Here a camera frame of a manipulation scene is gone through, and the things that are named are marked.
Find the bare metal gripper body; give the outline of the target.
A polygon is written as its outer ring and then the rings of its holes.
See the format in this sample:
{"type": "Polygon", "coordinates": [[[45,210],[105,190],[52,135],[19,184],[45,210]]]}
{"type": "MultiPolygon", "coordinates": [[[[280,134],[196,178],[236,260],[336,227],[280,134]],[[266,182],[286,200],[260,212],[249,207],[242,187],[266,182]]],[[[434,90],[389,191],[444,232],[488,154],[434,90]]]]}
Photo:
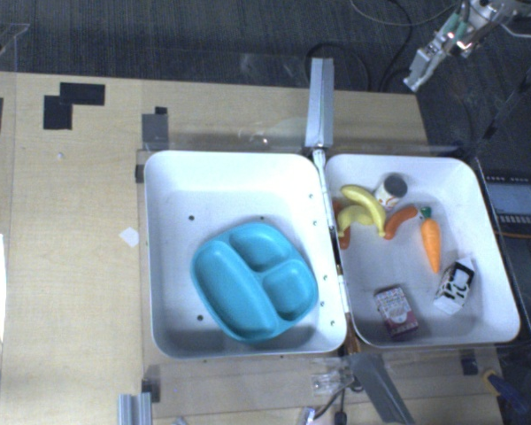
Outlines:
{"type": "Polygon", "coordinates": [[[513,0],[458,0],[450,16],[427,45],[431,58],[467,58],[496,27],[517,14],[513,0]]]}

